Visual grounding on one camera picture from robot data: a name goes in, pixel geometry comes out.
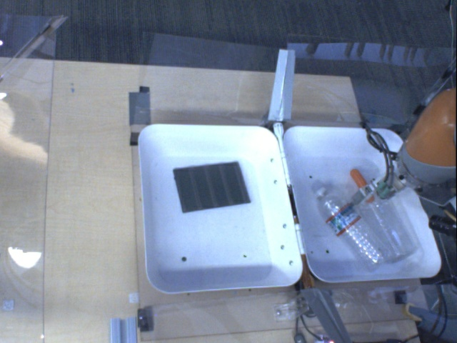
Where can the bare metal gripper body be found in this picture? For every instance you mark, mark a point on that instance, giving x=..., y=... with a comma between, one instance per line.
x=392, y=186

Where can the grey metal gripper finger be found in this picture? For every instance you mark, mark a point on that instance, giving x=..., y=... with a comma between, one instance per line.
x=357, y=201
x=367, y=191

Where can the clear bottle with orange cap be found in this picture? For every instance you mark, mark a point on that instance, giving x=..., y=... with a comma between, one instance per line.
x=392, y=227

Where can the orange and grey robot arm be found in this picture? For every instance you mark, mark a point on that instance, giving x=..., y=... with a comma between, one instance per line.
x=430, y=130

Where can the clear bottle with red label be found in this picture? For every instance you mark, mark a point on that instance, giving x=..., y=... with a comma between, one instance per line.
x=342, y=220

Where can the white plastic tray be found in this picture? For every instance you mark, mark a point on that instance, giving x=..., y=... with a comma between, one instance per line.
x=214, y=245
x=321, y=148

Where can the dark grey striped flat rectangle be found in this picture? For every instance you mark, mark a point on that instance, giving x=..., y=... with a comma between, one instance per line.
x=211, y=187

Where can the black cylinder on white bracket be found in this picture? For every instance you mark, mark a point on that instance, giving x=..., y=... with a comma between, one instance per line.
x=442, y=224

